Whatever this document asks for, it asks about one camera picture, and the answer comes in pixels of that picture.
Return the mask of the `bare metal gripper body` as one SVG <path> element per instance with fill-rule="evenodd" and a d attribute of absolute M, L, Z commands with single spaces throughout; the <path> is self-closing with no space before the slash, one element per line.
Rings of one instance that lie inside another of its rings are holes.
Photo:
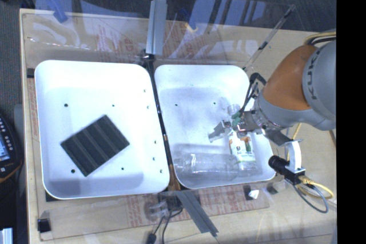
<path fill-rule="evenodd" d="M 257 111 L 237 111 L 231 117 L 230 126 L 237 133 L 246 135 L 247 133 L 261 134 L 262 129 L 256 120 Z"/>

